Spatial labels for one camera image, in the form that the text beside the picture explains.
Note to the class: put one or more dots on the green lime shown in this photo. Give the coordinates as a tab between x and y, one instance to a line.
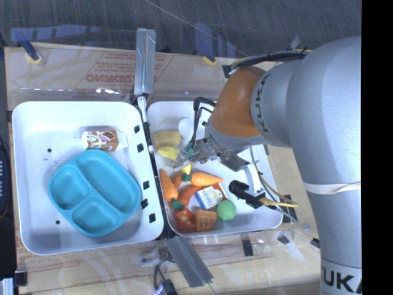
226	210

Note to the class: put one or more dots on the white plastic tray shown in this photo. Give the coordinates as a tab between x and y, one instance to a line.
40	128
258	223

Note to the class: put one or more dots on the black cylinder on white bracket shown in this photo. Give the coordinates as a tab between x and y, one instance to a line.
242	192

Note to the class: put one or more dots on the blue divided plate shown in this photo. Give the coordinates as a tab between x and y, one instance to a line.
98	192

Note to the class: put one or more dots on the brown waffle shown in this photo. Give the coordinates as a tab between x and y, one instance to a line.
205	220

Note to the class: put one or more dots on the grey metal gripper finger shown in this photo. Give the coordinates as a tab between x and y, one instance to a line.
180	163

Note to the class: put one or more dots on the small orange carrot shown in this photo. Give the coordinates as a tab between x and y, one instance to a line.
177	180

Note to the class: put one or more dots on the brown and white milk carton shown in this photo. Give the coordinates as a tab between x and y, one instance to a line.
102	140

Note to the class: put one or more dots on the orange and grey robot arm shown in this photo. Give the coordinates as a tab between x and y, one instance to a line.
322	128

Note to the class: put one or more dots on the brown cardboard board red print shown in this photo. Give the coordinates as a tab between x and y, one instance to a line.
92	69

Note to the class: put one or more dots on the tan potato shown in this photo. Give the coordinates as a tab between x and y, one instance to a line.
165	138

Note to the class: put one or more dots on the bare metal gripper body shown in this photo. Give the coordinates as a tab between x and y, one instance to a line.
212	154

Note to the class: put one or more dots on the white and blue carton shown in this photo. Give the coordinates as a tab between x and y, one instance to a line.
208	197

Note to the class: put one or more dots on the white egg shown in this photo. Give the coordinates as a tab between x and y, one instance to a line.
185	128

